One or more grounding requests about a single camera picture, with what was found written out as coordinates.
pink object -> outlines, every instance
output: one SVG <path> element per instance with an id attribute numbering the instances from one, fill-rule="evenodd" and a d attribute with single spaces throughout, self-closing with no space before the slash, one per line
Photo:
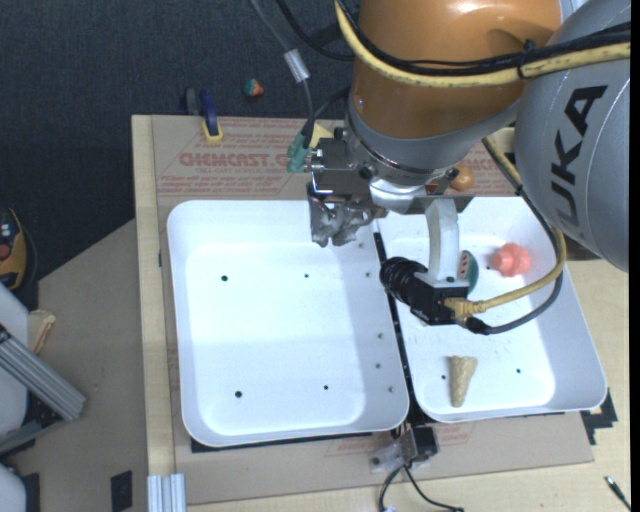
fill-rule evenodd
<path id="1" fill-rule="evenodd" d="M 498 252 L 493 255 L 493 266 L 500 271 L 503 276 L 513 277 L 517 274 L 524 274 L 531 267 L 531 257 L 529 251 L 518 244 L 504 244 Z"/>

pen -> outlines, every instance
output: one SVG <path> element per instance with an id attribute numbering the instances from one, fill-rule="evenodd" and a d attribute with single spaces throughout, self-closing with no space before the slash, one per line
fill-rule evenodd
<path id="1" fill-rule="evenodd" d="M 613 481 L 613 478 L 611 478 L 610 476 L 605 476 L 604 479 L 607 481 L 607 483 L 609 484 L 609 487 L 614 492 L 614 494 L 618 497 L 618 499 L 622 503 L 624 503 L 629 510 L 631 510 L 631 504 L 627 501 L 627 498 L 624 497 L 624 494 L 622 494 L 620 487 L 618 487 L 618 484 Z"/>

tape measure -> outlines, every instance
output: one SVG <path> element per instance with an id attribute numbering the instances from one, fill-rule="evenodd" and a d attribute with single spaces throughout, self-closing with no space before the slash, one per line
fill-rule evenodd
<path id="1" fill-rule="evenodd" d="M 22 284 L 27 271 L 27 241 L 11 208 L 0 205 L 0 283 L 9 290 Z"/>

wooden table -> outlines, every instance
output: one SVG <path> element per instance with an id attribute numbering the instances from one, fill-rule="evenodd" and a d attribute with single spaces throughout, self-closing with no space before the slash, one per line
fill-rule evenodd
<path id="1" fill-rule="evenodd" d="M 138 231 L 147 452 L 150 474 L 176 471 L 164 305 L 158 266 L 159 231 L 151 116 L 134 116 L 134 174 Z M 426 493 L 466 511 L 616 511 L 624 505 L 607 487 L 612 476 L 631 499 L 628 274 L 600 260 L 571 261 L 571 276 L 591 330 L 618 415 L 614 428 L 598 430 L 595 462 L 566 467 L 429 481 Z M 377 487 L 189 507 L 190 511 L 311 512 L 376 510 Z M 435 510 L 409 484 L 386 498 L 402 512 Z"/>

beige cone-shaped object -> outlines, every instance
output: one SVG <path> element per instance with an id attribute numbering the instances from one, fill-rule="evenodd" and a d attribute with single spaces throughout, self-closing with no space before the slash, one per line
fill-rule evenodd
<path id="1" fill-rule="evenodd" d="M 469 356 L 453 356 L 450 364 L 451 404 L 454 407 L 461 407 L 467 396 L 469 382 L 476 371 L 478 360 Z"/>

